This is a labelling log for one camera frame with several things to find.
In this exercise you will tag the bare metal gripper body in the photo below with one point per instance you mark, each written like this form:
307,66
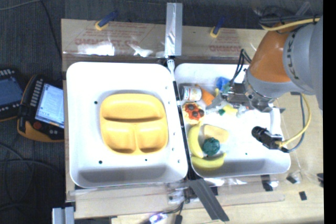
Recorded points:
240,95

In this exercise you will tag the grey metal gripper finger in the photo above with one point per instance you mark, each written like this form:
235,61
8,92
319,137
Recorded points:
216,103

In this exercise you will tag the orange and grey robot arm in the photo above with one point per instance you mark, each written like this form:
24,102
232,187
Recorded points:
273,60

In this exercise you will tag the orange carrot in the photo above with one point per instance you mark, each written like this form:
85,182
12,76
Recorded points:
207,97

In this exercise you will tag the yellow and green toy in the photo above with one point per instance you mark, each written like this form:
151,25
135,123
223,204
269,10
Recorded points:
229,110

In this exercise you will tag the blue packet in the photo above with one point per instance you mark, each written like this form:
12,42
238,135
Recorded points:
222,83

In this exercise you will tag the pizza slice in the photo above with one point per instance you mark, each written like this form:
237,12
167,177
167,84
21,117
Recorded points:
193,112

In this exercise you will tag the small white can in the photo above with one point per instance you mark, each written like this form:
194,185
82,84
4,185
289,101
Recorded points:
191,93

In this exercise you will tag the yellow bread slice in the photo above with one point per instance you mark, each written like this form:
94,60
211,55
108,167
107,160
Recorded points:
216,133

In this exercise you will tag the green broccoli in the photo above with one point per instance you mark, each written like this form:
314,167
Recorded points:
211,147

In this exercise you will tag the yellow banana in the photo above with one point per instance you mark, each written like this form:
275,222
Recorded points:
207,163
194,141

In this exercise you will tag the white plastic tray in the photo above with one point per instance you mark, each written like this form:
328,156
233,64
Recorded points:
84,118
252,160

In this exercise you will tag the yellow divided plate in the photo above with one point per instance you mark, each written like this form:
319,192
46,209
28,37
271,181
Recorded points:
134,123

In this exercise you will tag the brown cardboard board red print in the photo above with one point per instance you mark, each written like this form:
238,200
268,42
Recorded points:
147,39

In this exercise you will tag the black cylinder on white bracket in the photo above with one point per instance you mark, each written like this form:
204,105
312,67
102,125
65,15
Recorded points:
265,136

